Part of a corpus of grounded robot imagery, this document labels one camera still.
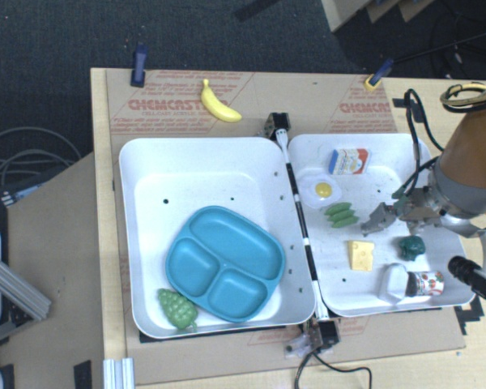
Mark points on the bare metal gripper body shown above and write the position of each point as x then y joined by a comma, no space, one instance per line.
420,208

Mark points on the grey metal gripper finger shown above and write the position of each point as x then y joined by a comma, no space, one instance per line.
385,210
373,225

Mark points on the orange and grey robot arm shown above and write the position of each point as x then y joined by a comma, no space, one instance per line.
467,148

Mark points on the white plastic tray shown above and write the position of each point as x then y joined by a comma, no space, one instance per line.
194,176
372,253

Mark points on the yellow cheese wedge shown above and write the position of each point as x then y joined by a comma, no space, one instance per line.
361,255

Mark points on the green pea pods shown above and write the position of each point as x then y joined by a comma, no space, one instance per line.
341,215

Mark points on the dark green broccoli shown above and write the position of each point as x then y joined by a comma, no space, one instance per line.
412,248

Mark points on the blue and red carton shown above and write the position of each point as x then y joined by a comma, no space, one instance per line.
348,161

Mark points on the white fried egg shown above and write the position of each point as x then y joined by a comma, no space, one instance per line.
322,191

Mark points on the thin black and white rod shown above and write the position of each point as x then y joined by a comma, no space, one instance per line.
303,225

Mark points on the small can with red print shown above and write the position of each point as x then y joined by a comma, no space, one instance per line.
427,283

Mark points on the blue divided plate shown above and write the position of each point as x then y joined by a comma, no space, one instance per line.
227,257

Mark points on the brown cardboard board red print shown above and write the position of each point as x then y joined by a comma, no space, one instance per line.
267,91

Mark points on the yellow banana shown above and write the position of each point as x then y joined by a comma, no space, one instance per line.
218,105

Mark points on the green grapes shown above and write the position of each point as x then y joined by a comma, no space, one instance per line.
178,308

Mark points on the black cylinder on white bracket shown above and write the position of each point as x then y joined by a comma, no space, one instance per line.
471,276

